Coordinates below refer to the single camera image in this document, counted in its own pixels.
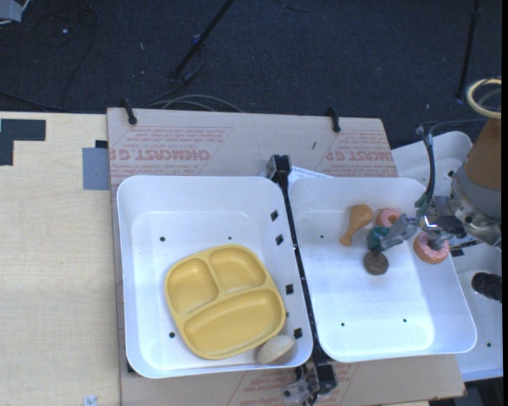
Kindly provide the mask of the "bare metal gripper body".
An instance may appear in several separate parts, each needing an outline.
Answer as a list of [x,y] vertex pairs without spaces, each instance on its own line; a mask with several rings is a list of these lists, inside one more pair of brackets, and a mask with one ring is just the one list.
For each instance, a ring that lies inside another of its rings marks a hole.
[[447,239],[473,239],[501,246],[500,219],[478,209],[467,198],[422,197],[418,201],[418,222],[423,231],[447,235]]

